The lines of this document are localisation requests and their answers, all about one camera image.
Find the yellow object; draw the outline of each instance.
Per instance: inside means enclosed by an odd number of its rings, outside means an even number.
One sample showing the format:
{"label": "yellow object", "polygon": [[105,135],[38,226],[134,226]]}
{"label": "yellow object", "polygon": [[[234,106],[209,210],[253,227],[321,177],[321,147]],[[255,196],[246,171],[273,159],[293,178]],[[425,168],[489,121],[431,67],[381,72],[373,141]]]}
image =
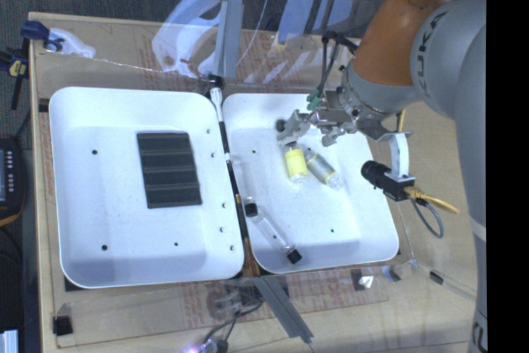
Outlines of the yellow object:
{"label": "yellow object", "polygon": [[423,200],[426,200],[429,203],[435,204],[437,207],[446,210],[447,212],[451,213],[459,213],[459,209],[456,208],[454,205],[441,200],[440,198],[436,198],[434,196],[431,196],[429,194],[424,193],[421,191],[418,187],[412,186],[412,187],[404,187],[404,191],[410,198],[421,198]]}
{"label": "yellow object", "polygon": [[288,177],[292,182],[298,182],[300,179],[308,176],[307,163],[305,162],[303,150],[299,148],[287,150],[284,158],[287,162]]}

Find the black electronic device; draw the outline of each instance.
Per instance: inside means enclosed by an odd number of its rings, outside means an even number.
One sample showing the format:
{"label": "black electronic device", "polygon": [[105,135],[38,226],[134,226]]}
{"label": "black electronic device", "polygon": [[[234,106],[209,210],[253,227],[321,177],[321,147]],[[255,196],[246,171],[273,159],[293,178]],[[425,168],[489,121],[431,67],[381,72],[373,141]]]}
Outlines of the black electronic device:
{"label": "black electronic device", "polygon": [[20,215],[26,199],[27,175],[14,138],[0,138],[0,227]]}

